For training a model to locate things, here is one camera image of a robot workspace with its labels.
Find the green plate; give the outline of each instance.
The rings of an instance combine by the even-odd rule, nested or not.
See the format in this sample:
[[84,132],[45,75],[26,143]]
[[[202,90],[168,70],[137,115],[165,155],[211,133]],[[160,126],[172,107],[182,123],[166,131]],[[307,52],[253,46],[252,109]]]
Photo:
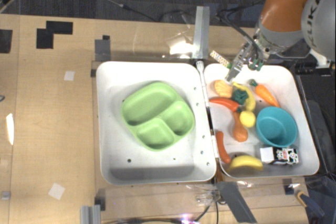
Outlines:
[[135,138],[152,151],[170,147],[195,126],[190,107],[163,82],[154,82],[127,97],[121,116]]

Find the yellow banana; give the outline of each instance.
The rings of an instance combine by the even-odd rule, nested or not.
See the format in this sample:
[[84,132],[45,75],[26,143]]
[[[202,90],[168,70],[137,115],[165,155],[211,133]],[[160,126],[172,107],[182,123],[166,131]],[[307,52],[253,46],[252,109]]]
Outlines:
[[249,156],[249,155],[242,155],[242,156],[237,156],[231,160],[229,168],[226,170],[228,173],[232,169],[237,169],[241,167],[250,167],[256,170],[263,170],[264,166],[261,160]]
[[246,110],[253,111],[254,108],[256,107],[256,100],[254,99],[254,96],[253,96],[253,93],[251,92],[251,90],[246,86],[238,84],[237,82],[234,82],[233,86],[237,87],[238,89],[240,89],[242,91],[247,92],[248,98],[245,101]]

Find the white paper square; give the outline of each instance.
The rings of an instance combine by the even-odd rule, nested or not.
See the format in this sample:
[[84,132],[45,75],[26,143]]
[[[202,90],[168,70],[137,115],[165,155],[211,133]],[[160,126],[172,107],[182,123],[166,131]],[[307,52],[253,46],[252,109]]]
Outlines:
[[64,191],[65,187],[62,187],[61,185],[54,183],[48,194],[53,198],[60,200]]
[[66,71],[64,75],[64,80],[73,81],[74,77],[75,77],[74,71]]

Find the wooden table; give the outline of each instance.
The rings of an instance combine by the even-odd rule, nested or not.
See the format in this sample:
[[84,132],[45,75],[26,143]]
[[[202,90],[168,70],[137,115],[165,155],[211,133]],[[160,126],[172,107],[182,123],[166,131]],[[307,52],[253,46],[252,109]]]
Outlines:
[[[36,29],[46,28],[47,20],[73,22],[73,34],[54,35],[53,49],[36,49]],[[0,94],[6,95],[0,103],[0,191],[11,192],[10,200],[0,200],[0,223],[80,223],[81,206],[92,206],[97,184],[106,184],[97,173],[97,158],[95,161],[97,111],[93,105],[96,96],[90,76],[95,40],[102,39],[103,35],[110,36],[115,56],[168,57],[167,40],[181,33],[192,38],[194,28],[0,15],[0,29],[13,30],[11,52],[0,54]],[[253,29],[246,30],[250,34],[253,32]],[[233,57],[243,42],[231,28],[210,27],[210,50]],[[73,80],[64,80],[66,71],[75,72]],[[6,130],[5,119],[10,113],[15,120],[14,146],[9,144]],[[49,195],[54,183],[64,188],[59,199]],[[307,191],[303,178],[294,178],[293,183],[298,184],[298,189]],[[252,180],[252,184],[255,187],[245,188],[242,193],[259,223],[308,222],[305,209],[294,195],[285,195],[281,179]],[[121,194],[119,201],[123,204],[119,209],[124,208],[124,212],[118,214],[153,215],[150,200],[139,196],[135,203],[134,199],[122,196],[133,191],[131,187],[121,190],[107,184],[104,188]],[[166,196],[166,207],[158,203],[158,215],[173,215],[170,212],[174,212],[174,208],[170,208],[170,204],[178,202],[172,200],[174,197]],[[196,215],[204,209],[195,207],[195,201],[188,200],[187,196],[183,199],[180,194],[180,198],[183,203],[177,205],[180,208],[185,205],[185,213]],[[227,205],[219,209],[220,223],[236,223]],[[116,217],[113,214],[113,211],[102,212],[103,223],[113,220]],[[202,223],[215,223],[215,219],[212,207]]]

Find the teal cup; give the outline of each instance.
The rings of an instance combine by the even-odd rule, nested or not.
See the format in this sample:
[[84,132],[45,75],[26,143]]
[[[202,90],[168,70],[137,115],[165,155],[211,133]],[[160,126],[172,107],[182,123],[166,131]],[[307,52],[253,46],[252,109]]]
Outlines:
[[276,106],[268,106],[259,112],[256,131],[264,144],[274,147],[288,147],[298,136],[298,128],[293,117]]

